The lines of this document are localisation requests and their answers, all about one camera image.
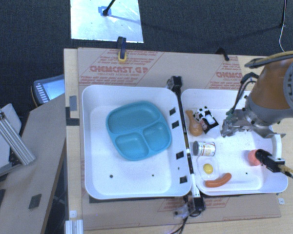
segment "blue divided plate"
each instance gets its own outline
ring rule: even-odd
[[[117,151],[133,161],[158,154],[171,144],[171,132],[164,116],[148,101],[111,111],[106,128]]]

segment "table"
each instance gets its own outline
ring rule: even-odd
[[[30,112],[22,139],[36,160],[0,182],[0,233],[43,234],[65,153],[64,95]]]

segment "can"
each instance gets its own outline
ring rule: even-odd
[[[195,156],[214,156],[216,145],[214,142],[198,142],[193,143],[192,153]]]

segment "metal rod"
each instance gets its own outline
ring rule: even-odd
[[[9,164],[7,164],[7,165],[1,167],[1,168],[0,168],[0,177],[1,177],[2,175],[5,175],[5,174],[11,172],[12,170],[16,169],[16,168],[19,167],[19,166],[21,166],[21,164],[17,164],[17,165],[15,165],[15,166],[12,166],[12,164],[9,163]]]
[[[9,144],[15,155],[23,165],[28,165],[35,160],[35,156],[27,149],[19,134],[11,126],[6,117],[0,117],[0,134]]]
[[[112,0],[110,2],[110,4],[108,5],[108,7],[102,12],[103,16],[107,16],[108,10],[111,8],[111,6],[113,5],[113,3],[115,2],[115,0]]]

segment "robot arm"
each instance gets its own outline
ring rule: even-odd
[[[253,130],[269,138],[275,134],[269,126],[293,117],[293,58],[270,61],[247,97],[245,107],[235,110],[234,106],[227,113],[221,130],[223,137],[232,136],[237,131]]]

